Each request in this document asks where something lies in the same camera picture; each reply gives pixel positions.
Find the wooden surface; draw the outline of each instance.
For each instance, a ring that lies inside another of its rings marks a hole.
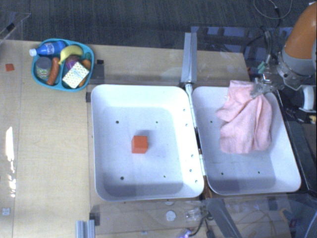
[[[101,207],[106,204],[98,198],[91,198],[94,197],[91,195],[94,185],[90,181],[93,170],[91,163],[89,165],[89,159],[91,160],[92,157],[89,149],[91,139],[86,91],[68,93],[54,91],[37,84],[30,73],[32,57],[28,55],[28,50],[37,45],[38,43],[35,42],[21,42],[23,77],[13,237],[72,238],[75,237],[76,221],[88,220],[90,210],[93,208],[91,202],[99,202],[96,205]],[[91,48],[95,52],[96,59],[105,61],[106,75],[110,75],[109,77],[114,80],[124,78],[130,81],[129,75],[139,72],[145,75],[141,81],[153,77],[158,80],[161,80],[160,77],[170,79],[180,75],[182,51],[94,45],[91,45]],[[202,63],[199,65],[199,71],[204,74],[209,67],[208,64],[212,64],[214,70],[213,74],[206,73],[203,78],[214,76],[212,79],[228,83],[228,75],[230,75],[230,79],[247,80],[246,71],[240,69],[244,63],[243,60],[241,61],[241,56],[235,69],[232,67],[234,60],[228,65],[224,63],[226,59],[222,58],[219,58],[217,63],[216,54],[200,55],[202,55],[200,58]],[[153,71],[149,73],[150,77],[146,73],[148,70]],[[237,72],[236,77],[228,74],[230,71]],[[276,222],[279,223],[278,212],[275,211],[274,215]],[[116,221],[118,227],[125,225],[120,219]],[[250,226],[247,223],[247,220],[240,223],[244,225],[244,230]],[[221,237],[215,222],[212,221],[210,225],[217,237]],[[286,230],[287,225],[283,221],[280,221],[280,226]],[[97,237],[173,238],[180,231],[181,228],[172,227],[166,230],[144,230],[144,232],[129,232],[124,235],[107,234]],[[206,237],[205,225],[195,237]]]

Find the gray carpet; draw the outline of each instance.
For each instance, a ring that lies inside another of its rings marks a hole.
[[[284,15],[290,0],[273,0]],[[314,0],[294,0],[281,26],[293,26]],[[276,17],[273,5],[257,0]],[[30,12],[24,39],[65,38],[86,44],[182,48],[191,26],[274,27],[253,0],[0,0],[1,10]]]

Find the blue plastic container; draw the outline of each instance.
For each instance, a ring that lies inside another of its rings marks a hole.
[[[94,69],[94,61],[95,61],[95,56],[94,56],[94,52],[91,50],[91,48],[89,48],[88,46],[84,45],[84,44],[81,44],[79,42],[74,42],[74,41],[70,41],[70,40],[64,40],[64,39],[47,39],[45,41],[43,41],[41,45],[45,44],[45,43],[48,43],[48,42],[56,42],[56,41],[64,41],[66,46],[69,46],[69,45],[78,45],[80,46],[83,51],[84,51],[84,54],[81,56],[80,60],[83,60],[86,58],[87,54],[90,54],[91,56],[91,69],[89,71],[89,74],[87,75],[87,79],[85,81],[85,84],[82,86],[82,87],[77,87],[75,89],[73,88],[70,88],[65,82],[62,81],[62,78],[63,76],[68,72],[68,68],[65,66],[65,61],[63,62],[62,65],[60,65],[59,67],[59,72],[58,72],[58,76],[55,80],[55,83],[54,85],[48,85],[46,83],[47,79],[40,79],[37,77],[36,75],[36,66],[35,66],[35,62],[40,58],[39,55],[36,55],[34,58],[33,58],[33,62],[32,62],[32,69],[31,69],[31,72],[32,72],[32,76],[34,78],[34,80],[39,83],[40,85],[42,86],[45,86],[45,87],[48,87],[48,88],[51,88],[51,89],[55,89],[55,90],[60,90],[60,91],[67,91],[67,92],[77,92],[77,91],[80,91],[82,89],[84,89],[88,82],[89,82],[89,79],[93,73],[93,69]],[[56,54],[56,55],[51,55],[51,56],[47,56],[49,58],[53,58],[53,57],[60,57],[59,56],[60,54]]]

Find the banana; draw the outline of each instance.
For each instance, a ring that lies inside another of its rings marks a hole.
[[[59,64],[61,65],[63,61],[71,55],[76,55],[81,57],[83,53],[84,51],[80,46],[69,45],[61,50]]]

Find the pink cloth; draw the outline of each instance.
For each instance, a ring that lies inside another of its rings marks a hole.
[[[229,100],[216,112],[226,121],[220,128],[220,148],[226,153],[265,150],[271,143],[272,108],[263,94],[252,99],[253,83],[231,80]]]

